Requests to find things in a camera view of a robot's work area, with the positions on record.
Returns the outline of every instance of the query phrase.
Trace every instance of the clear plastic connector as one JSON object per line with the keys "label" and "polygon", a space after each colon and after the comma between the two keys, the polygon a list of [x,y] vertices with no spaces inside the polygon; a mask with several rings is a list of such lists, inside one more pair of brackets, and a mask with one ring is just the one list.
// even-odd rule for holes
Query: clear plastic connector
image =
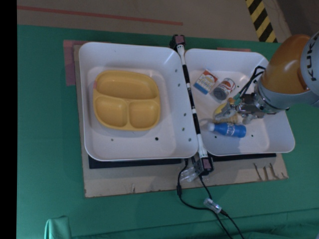
{"label": "clear plastic connector", "polygon": [[219,214],[221,211],[221,207],[218,204],[216,204],[213,200],[211,200],[210,198],[206,198],[204,200],[204,205],[207,208],[213,210],[214,213],[216,213],[216,214]]}
{"label": "clear plastic connector", "polygon": [[182,173],[180,174],[180,181],[187,180],[188,182],[191,182],[196,179],[196,177],[199,176],[203,171],[204,167],[201,160],[199,159],[190,168],[182,171]]}

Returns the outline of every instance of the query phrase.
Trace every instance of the floor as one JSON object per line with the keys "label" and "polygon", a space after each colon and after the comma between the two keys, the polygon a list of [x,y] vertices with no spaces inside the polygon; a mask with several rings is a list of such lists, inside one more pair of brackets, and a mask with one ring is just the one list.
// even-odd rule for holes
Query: floor
{"label": "floor", "polygon": [[[17,23],[258,41],[250,0],[17,0]],[[261,0],[270,42],[319,29],[319,0]]]}

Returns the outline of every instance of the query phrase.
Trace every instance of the green table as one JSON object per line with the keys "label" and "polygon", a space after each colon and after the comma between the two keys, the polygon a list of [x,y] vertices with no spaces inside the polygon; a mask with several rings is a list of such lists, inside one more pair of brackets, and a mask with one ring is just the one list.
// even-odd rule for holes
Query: green table
{"label": "green table", "polygon": [[[186,207],[176,191],[84,197],[76,87],[66,86],[63,40],[167,47],[170,39],[171,36],[17,26],[17,239],[44,238],[47,220],[62,215],[68,217],[74,238],[106,233],[114,237],[104,238],[225,235],[211,212]],[[279,46],[191,37],[186,37],[186,41],[187,49],[250,48],[268,60]],[[283,155],[289,179],[210,188],[213,199],[242,232],[306,224],[317,226],[319,233],[319,110],[295,105],[287,116],[296,140],[295,149]],[[200,206],[207,195],[198,188],[185,190],[183,196]],[[236,233],[229,220],[223,218],[223,222],[231,233]]]}

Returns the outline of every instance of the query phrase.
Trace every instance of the yellow divided plate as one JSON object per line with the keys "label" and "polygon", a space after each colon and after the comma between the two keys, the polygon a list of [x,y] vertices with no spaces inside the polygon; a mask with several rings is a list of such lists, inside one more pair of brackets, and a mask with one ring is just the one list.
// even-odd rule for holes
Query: yellow divided plate
{"label": "yellow divided plate", "polygon": [[148,130],[160,119],[160,92],[148,75],[119,70],[100,73],[94,82],[97,120],[119,130]]}

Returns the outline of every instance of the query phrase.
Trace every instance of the black cable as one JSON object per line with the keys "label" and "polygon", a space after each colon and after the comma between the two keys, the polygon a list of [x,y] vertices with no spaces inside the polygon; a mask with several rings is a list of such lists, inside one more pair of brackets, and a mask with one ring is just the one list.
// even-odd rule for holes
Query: black cable
{"label": "black cable", "polygon": [[[204,188],[206,189],[206,191],[208,192],[209,198],[212,199],[211,194],[210,194],[208,188],[206,187],[206,185],[205,185],[205,183],[204,183],[202,177],[200,176],[199,179],[200,179],[200,181],[202,182],[202,184],[203,184]],[[243,236],[243,234],[241,233],[239,227],[236,225],[236,223],[233,221],[233,219],[228,215],[228,213],[226,213],[224,210],[221,210],[220,213],[221,213],[222,215],[226,216],[226,217],[233,223],[233,225],[234,225],[235,228],[237,229],[238,233],[240,234],[241,238],[244,239],[244,236]]]}
{"label": "black cable", "polygon": [[[229,236],[230,239],[233,239],[233,237],[229,234],[229,232],[227,231],[227,229],[226,229],[226,227],[224,226],[224,224],[221,222],[220,217],[218,216],[217,213],[215,213],[213,210],[211,210],[211,209],[209,209],[209,208],[192,206],[192,205],[188,204],[187,202],[185,202],[185,201],[182,199],[182,197],[181,197],[182,188],[181,188],[181,185],[180,185],[180,175],[181,175],[181,173],[187,168],[187,166],[188,166],[188,159],[186,158],[186,159],[185,159],[185,166],[183,167],[183,169],[182,169],[182,170],[179,172],[179,174],[178,174],[178,180],[177,180],[176,190],[177,190],[177,195],[178,195],[179,199],[181,200],[181,202],[182,202],[183,204],[185,204],[186,206],[188,206],[188,207],[190,207],[190,208],[193,208],[193,209],[196,209],[196,210],[208,210],[208,211],[213,212],[213,214],[215,214],[216,218],[218,219],[220,225],[222,226],[222,228],[223,228],[224,231],[226,232],[226,234]],[[207,189],[207,187],[206,187],[206,185],[204,184],[204,182],[202,181],[202,177],[201,177],[201,176],[200,176],[200,178],[201,178],[200,180],[201,180],[201,182],[202,182],[204,188],[207,190],[208,194],[210,195],[210,192],[209,192],[209,190]]]}
{"label": "black cable", "polygon": [[246,94],[250,84],[253,82],[253,80],[255,78],[257,78],[259,75],[263,74],[264,72],[259,72],[257,73],[257,70],[258,69],[262,69],[262,70],[265,70],[266,68],[263,67],[263,66],[257,66],[254,70],[254,73],[252,74],[252,76],[250,77],[249,81],[246,83],[246,85],[239,91],[240,93],[240,97],[242,97],[244,94]]}
{"label": "black cable", "polygon": [[241,238],[244,239],[243,234],[241,233],[239,227],[236,225],[236,223],[233,221],[233,219],[232,219],[227,213],[225,213],[225,214],[223,214],[223,215],[225,215],[227,218],[229,218],[229,220],[232,222],[232,224],[233,224],[233,225],[235,226],[235,228],[237,229],[237,231],[238,231],[238,233],[240,234]]}

